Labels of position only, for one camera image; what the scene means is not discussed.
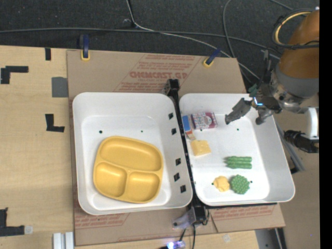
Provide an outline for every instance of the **robotic arm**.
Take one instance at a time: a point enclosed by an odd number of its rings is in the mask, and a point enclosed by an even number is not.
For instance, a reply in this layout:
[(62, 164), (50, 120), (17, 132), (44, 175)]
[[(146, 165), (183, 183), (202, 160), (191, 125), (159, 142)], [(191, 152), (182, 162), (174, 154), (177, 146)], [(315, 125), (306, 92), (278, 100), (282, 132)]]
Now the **robotic arm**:
[[(279, 41), (281, 27), (299, 15), (307, 16), (296, 28), (288, 44), (282, 44)], [(284, 138), (308, 153), (319, 152), (318, 108), (301, 107), (304, 100), (319, 93), (319, 22), (319, 9), (314, 11), (300, 9), (291, 12), (276, 24), (272, 40), (285, 50), (273, 70), (270, 70), (268, 55), (265, 56), (266, 70), (271, 73), (270, 82), (264, 83), (261, 80), (249, 88), (252, 100), (241, 99), (233, 107), (233, 111), (225, 116), (226, 124), (240, 119), (251, 107), (258, 112), (257, 125), (282, 110), (307, 114), (309, 127), (307, 132), (288, 130), (284, 133)]]

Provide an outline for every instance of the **cardboard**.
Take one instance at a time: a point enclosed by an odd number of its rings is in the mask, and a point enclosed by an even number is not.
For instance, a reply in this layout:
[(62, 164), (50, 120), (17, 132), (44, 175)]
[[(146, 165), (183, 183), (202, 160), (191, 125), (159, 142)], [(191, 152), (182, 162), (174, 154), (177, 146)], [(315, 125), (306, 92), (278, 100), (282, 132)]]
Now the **cardboard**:
[[(67, 51), (77, 246), (179, 237), (183, 230), (173, 229), (172, 220), (182, 216), (186, 208), (103, 216), (85, 213), (77, 199), (74, 97), (82, 92), (163, 92), (167, 79), (174, 78), (180, 83), (180, 97), (186, 93), (245, 93), (236, 59), (216, 58), (209, 68), (202, 64), (205, 59), (174, 54), (90, 51), (90, 60), (83, 61), (79, 50)], [(278, 204), (209, 211), (210, 220), (206, 226), (197, 228), (197, 235), (284, 226)]]

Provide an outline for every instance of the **yellow square block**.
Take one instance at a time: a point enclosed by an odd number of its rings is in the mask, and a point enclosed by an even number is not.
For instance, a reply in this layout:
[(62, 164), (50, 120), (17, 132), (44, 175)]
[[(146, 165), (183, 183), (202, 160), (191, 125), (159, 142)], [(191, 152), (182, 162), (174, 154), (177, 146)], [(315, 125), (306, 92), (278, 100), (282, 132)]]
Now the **yellow square block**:
[(191, 142), (191, 148), (195, 156), (211, 153), (211, 149), (206, 140), (194, 140)]

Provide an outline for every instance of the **yellow toy cheese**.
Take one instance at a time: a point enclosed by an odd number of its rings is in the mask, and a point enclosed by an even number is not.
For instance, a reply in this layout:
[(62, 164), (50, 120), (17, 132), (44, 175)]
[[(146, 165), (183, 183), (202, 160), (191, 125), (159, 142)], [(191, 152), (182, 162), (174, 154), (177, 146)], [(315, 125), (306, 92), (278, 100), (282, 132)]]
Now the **yellow toy cheese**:
[(211, 153), (211, 149), (206, 140), (194, 140), (191, 141), (191, 148), (195, 156)]
[(219, 176), (213, 181), (213, 185), (217, 187), (220, 192), (225, 192), (229, 190), (229, 182), (226, 177)]

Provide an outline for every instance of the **yellow divided plate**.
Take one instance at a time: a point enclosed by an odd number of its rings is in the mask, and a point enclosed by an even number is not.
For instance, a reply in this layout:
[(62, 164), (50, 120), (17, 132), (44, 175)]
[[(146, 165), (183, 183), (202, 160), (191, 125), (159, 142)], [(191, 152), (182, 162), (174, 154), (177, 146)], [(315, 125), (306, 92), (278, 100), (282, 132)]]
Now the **yellow divided plate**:
[(147, 203), (158, 194), (163, 157), (144, 141), (111, 136), (99, 146), (93, 167), (93, 183), (103, 195), (132, 203)]

